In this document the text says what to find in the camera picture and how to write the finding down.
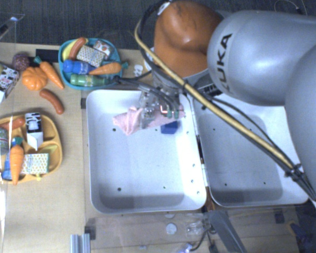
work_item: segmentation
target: green bottle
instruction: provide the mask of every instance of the green bottle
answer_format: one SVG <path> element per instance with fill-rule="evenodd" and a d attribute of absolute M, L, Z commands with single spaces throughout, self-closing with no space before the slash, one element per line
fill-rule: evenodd
<path fill-rule="evenodd" d="M 93 86 L 104 86 L 110 84 L 109 78 L 100 78 L 93 75 L 79 75 L 72 74 L 70 77 L 70 83 L 72 85 L 93 87 Z"/>

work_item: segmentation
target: pink cloth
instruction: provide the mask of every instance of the pink cloth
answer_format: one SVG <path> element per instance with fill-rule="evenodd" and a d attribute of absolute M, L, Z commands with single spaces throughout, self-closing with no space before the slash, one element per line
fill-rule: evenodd
<path fill-rule="evenodd" d="M 143 109 L 137 109 L 132 106 L 128 109 L 127 112 L 116 115 L 112 118 L 114 125 L 120 127 L 125 135 L 129 136 L 140 129 L 140 120 L 141 113 Z M 172 123 L 176 119 L 175 118 L 167 118 L 163 116 L 159 110 L 154 111 L 155 119 L 148 124 L 147 128 L 154 128 L 164 124 Z M 185 112 L 183 110 L 179 110 L 179 119 L 185 116 Z"/>

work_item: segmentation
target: carrot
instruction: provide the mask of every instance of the carrot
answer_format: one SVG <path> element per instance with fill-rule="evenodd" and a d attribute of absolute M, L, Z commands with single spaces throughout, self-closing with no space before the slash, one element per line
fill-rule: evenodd
<path fill-rule="evenodd" d="M 34 62 L 40 65 L 40 68 L 42 69 L 44 73 L 46 73 L 48 79 L 50 79 L 53 83 L 55 83 L 61 89 L 64 89 L 64 85 L 58 73 L 55 71 L 52 65 L 50 65 L 47 61 L 42 61 L 39 56 L 34 58 Z"/>
<path fill-rule="evenodd" d="M 24 154 L 25 152 L 20 145 L 13 146 L 11 148 L 11 151 L 9 152 L 9 164 L 11 168 L 12 182 L 15 186 L 19 181 L 19 176 L 23 165 Z"/>
<path fill-rule="evenodd" d="M 0 128 L 6 129 L 9 131 L 9 122 L 0 124 Z M 12 130 L 18 129 L 19 127 L 22 127 L 26 123 L 26 120 L 24 117 L 18 117 L 12 121 Z"/>
<path fill-rule="evenodd" d="M 86 38 L 79 37 L 76 40 L 75 44 L 73 45 L 72 49 L 70 50 L 68 59 L 75 60 L 78 52 L 80 51 L 80 49 L 85 43 L 86 43 Z"/>
<path fill-rule="evenodd" d="M 104 74 L 115 74 L 121 71 L 121 69 L 126 69 L 128 63 L 125 62 L 120 64 L 119 62 L 112 62 L 109 64 L 102 65 L 89 72 L 89 75 L 104 75 Z"/>
<path fill-rule="evenodd" d="M 47 99 L 53 105 L 57 114 L 62 114 L 64 112 L 61 101 L 51 91 L 47 89 L 42 89 L 39 94 L 42 98 Z"/>

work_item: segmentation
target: pumpkin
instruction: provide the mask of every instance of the pumpkin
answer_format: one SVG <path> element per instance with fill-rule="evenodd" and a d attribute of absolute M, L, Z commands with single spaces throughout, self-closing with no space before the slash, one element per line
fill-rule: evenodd
<path fill-rule="evenodd" d="M 46 86 L 48 77 L 39 67 L 28 67 L 22 73 L 22 84 L 29 90 L 38 91 Z"/>

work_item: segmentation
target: blue block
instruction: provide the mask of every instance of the blue block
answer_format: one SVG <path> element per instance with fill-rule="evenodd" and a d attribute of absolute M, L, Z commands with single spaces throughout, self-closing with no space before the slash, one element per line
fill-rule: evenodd
<path fill-rule="evenodd" d="M 162 134 L 174 134 L 178 129 L 178 121 L 174 121 L 169 124 L 164 124 L 160 126 L 160 132 Z"/>

